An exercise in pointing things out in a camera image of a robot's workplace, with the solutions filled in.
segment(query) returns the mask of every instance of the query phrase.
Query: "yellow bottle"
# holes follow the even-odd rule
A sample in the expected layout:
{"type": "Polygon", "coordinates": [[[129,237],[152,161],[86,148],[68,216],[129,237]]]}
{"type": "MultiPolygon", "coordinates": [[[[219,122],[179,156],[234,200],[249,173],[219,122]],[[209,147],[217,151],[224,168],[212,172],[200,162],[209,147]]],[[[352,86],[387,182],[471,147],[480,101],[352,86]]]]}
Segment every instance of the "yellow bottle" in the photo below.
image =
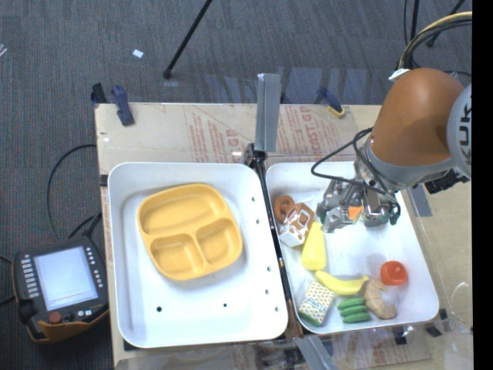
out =
{"type": "Polygon", "coordinates": [[[301,252],[301,264],[311,271],[321,270],[327,263],[325,238],[322,224],[314,221],[308,230],[307,239],[301,252]]]}

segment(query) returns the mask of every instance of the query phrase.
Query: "yellow plate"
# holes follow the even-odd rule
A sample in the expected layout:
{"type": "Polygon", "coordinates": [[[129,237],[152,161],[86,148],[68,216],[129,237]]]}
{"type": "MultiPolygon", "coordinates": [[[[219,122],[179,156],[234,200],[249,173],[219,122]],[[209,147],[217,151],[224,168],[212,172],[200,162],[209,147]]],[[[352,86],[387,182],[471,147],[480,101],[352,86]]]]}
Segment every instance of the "yellow plate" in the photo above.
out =
{"type": "Polygon", "coordinates": [[[137,224],[161,274],[189,280],[232,264],[241,254],[240,229],[223,196],[189,183],[155,193],[139,205],[137,224]]]}

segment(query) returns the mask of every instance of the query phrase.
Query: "yellow banana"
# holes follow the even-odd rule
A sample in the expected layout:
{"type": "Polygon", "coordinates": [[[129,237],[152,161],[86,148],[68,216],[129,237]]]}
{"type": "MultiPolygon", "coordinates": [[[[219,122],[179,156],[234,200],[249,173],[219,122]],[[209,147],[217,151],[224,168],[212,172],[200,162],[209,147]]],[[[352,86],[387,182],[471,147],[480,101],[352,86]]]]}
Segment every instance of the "yellow banana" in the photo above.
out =
{"type": "Polygon", "coordinates": [[[353,280],[341,280],[323,270],[315,271],[315,277],[324,287],[329,288],[332,292],[343,296],[356,294],[361,290],[364,282],[368,280],[367,275],[353,280]]]}

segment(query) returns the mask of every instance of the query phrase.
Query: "white tray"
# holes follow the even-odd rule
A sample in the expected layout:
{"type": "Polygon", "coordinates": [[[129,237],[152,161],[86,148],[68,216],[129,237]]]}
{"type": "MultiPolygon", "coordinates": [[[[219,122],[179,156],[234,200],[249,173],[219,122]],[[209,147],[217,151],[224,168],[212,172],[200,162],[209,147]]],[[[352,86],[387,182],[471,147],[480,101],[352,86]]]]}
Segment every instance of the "white tray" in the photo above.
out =
{"type": "MultiPolygon", "coordinates": [[[[310,172],[313,163],[278,163],[266,173],[267,188],[273,204],[279,196],[288,194],[295,203],[303,202],[313,211],[321,202],[329,184],[328,179],[314,176],[310,172]]],[[[317,172],[338,177],[354,178],[353,162],[322,163],[317,172]]],[[[392,226],[389,223],[377,227],[365,227],[359,220],[350,226],[325,233],[327,265],[324,270],[339,278],[358,278],[362,274],[380,278],[380,267],[385,261],[400,261],[407,269],[408,282],[401,286],[388,287],[381,292],[387,304],[394,303],[397,317],[383,320],[371,314],[371,320],[353,324],[342,322],[336,309],[344,296],[334,299],[324,323],[317,327],[298,317],[309,331],[330,334],[390,325],[404,325],[429,321],[438,313],[438,295],[431,280],[420,244],[402,196],[401,216],[392,226]]],[[[298,308],[310,282],[315,281],[314,272],[301,264],[301,246],[288,247],[280,242],[286,265],[293,301],[298,308]]]]}
{"type": "Polygon", "coordinates": [[[116,310],[139,348],[259,341],[282,335],[287,307],[260,180],[238,163],[122,163],[109,175],[116,310]],[[137,226],[149,195],[185,183],[214,186],[230,206],[243,252],[230,266],[173,281],[158,272],[137,226]]]}

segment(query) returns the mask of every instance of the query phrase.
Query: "blue clamp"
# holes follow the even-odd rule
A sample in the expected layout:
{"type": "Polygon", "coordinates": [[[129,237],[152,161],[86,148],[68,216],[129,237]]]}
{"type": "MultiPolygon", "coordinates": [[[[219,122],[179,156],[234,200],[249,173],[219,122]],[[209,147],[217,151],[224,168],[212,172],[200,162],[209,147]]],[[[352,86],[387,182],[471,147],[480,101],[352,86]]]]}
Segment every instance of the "blue clamp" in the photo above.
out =
{"type": "Polygon", "coordinates": [[[115,85],[111,89],[113,102],[118,105],[118,117],[122,121],[122,125],[127,126],[134,123],[132,113],[130,112],[129,101],[126,97],[126,91],[121,85],[115,85]]]}
{"type": "Polygon", "coordinates": [[[329,104],[327,106],[327,111],[333,113],[337,118],[341,118],[346,113],[344,107],[339,103],[337,97],[325,89],[323,86],[317,89],[317,98],[314,101],[314,104],[318,104],[322,99],[329,104]]]}

